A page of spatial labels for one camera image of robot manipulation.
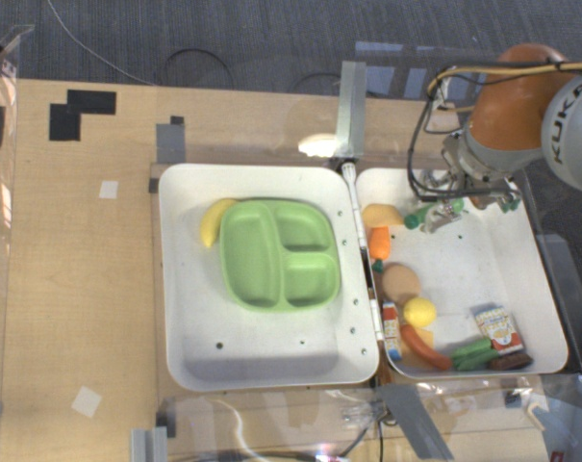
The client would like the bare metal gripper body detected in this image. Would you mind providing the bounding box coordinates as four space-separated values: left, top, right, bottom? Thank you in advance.
440 131 513 206

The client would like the green bottle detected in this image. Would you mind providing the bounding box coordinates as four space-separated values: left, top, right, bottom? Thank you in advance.
404 197 466 231

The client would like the yellow-orange bread roll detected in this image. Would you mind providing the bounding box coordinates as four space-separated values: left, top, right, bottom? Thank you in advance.
362 203 405 229

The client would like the orange carrot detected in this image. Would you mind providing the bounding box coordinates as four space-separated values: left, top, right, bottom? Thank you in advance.
368 225 393 274

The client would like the white plastic tray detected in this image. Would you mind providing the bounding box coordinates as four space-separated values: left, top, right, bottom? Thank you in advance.
157 163 381 394
355 167 570 381

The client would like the tan potato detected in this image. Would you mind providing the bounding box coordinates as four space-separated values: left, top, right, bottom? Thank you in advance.
380 263 423 307

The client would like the thin black and white rod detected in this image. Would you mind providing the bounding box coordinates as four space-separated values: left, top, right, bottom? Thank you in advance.
341 161 386 344

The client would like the yellow lemon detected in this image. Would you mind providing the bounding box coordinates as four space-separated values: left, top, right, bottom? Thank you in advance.
402 296 438 328

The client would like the orange and white carton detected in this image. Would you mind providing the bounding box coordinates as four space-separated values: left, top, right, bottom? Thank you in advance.
381 301 404 362

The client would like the red and white snack packet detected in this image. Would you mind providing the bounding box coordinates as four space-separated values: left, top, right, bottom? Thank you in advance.
472 303 523 354

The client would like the red sausage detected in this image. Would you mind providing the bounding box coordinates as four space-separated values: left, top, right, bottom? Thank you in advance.
399 323 453 372

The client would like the green bean pod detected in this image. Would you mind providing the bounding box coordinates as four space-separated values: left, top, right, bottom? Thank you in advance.
455 348 501 372
449 337 493 362

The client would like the brown biscuit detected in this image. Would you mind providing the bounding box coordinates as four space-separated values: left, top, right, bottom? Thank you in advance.
488 351 534 372

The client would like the green divided plate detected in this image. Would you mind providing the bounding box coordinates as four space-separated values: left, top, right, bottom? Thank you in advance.
218 198 342 314

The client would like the yellow banana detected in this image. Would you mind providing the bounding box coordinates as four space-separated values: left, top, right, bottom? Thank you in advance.
199 198 240 249

